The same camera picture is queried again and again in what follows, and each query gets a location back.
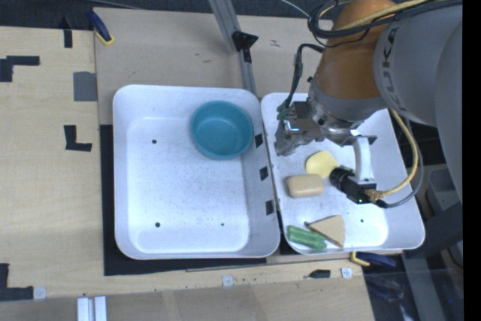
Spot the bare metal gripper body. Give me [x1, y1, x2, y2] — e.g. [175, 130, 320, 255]
[278, 99, 364, 148]

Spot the yellow rounded toy food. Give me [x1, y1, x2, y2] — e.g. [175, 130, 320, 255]
[304, 150, 341, 180]

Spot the beige toy bread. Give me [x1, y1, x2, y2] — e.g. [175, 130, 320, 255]
[286, 174, 325, 199]

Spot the teal bowl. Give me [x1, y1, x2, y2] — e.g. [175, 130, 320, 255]
[189, 100, 256, 162]

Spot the white plastic tray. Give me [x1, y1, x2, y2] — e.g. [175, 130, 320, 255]
[112, 83, 282, 261]
[260, 92, 426, 256]

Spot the tan triangular toy sandwich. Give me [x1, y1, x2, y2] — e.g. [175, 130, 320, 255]
[307, 214, 346, 249]

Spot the green toy bean pod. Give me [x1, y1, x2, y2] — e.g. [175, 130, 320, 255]
[287, 224, 328, 250]

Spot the pale wood board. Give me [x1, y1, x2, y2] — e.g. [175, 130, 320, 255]
[92, 7, 405, 277]

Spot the black cylinder on white bracket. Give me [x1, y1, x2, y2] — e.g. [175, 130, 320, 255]
[329, 135, 379, 204]

